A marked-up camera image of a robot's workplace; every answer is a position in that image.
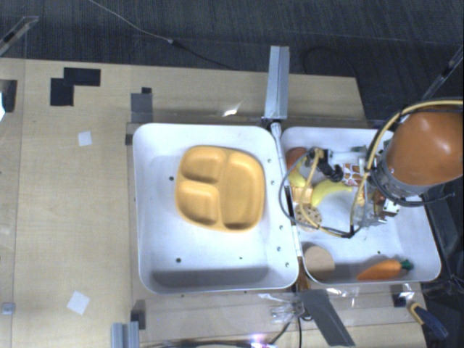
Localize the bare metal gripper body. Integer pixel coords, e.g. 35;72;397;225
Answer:
365;191;402;228

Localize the white plastic tray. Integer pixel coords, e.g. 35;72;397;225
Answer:
281;126;442;286
132;123;300;296

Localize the orange and white patterned carton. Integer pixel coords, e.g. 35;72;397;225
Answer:
340;162;364;189

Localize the orange carrot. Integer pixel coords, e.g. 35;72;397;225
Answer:
357;258;415;281

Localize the yellow banana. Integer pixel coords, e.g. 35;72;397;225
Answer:
310;178;355;207

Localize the beige round biscuit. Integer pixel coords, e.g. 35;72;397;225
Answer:
294;203;323;230

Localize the tan round bread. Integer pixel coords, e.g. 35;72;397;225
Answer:
303;244;336;281

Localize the yellow toy fruit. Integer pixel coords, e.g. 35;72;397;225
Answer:
289;157;311;189

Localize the red-brown round toy food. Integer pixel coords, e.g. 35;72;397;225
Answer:
286;146;309;170

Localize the thin black and white rod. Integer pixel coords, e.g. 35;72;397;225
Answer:
270;120;304;268

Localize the orange divided plate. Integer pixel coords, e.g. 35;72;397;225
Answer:
174;145;267;233

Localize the black cylinder on white bracket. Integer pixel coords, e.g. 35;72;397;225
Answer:
308;147;368;181

